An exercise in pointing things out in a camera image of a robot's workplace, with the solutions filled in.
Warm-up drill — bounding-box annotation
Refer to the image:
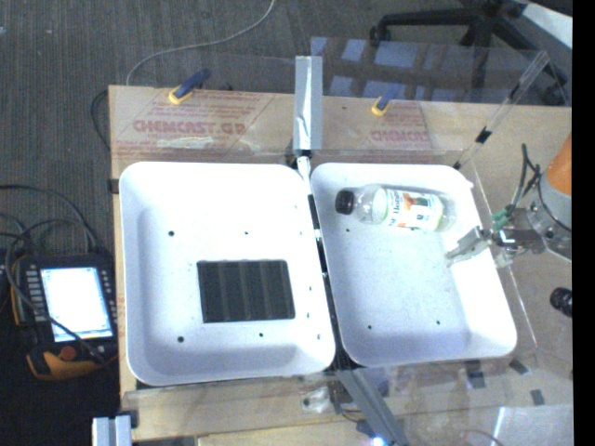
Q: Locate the black ribbed rectangular pad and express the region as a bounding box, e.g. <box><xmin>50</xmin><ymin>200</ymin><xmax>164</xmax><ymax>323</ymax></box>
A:
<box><xmin>195</xmin><ymin>258</ymin><xmax>298</xmax><ymax>325</ymax></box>

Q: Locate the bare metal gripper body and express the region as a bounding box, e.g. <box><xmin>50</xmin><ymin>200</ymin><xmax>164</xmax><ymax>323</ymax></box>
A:
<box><xmin>498</xmin><ymin>203</ymin><xmax>574</xmax><ymax>263</ymax></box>

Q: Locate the brown cardboard board red print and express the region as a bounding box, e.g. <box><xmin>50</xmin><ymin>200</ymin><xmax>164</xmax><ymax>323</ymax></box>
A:
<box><xmin>107</xmin><ymin>85</ymin><xmax>574</xmax><ymax>440</ymax></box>

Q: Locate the clear plastic bottle black cap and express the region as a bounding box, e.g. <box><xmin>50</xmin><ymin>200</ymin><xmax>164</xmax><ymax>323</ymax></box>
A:
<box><xmin>334</xmin><ymin>182</ymin><xmax>458</xmax><ymax>234</ymax></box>

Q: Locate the black office chair base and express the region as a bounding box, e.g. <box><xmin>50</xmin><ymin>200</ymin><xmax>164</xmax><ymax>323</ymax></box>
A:
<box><xmin>368</xmin><ymin>0</ymin><xmax>574</xmax><ymax>107</ymax></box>

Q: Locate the white plastic tray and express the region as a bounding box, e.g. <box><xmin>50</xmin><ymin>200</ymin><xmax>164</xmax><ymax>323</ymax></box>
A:
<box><xmin>308</xmin><ymin>161</ymin><xmax>519</xmax><ymax>369</ymax></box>
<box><xmin>117</xmin><ymin>160</ymin><xmax>337</xmax><ymax>387</ymax></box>

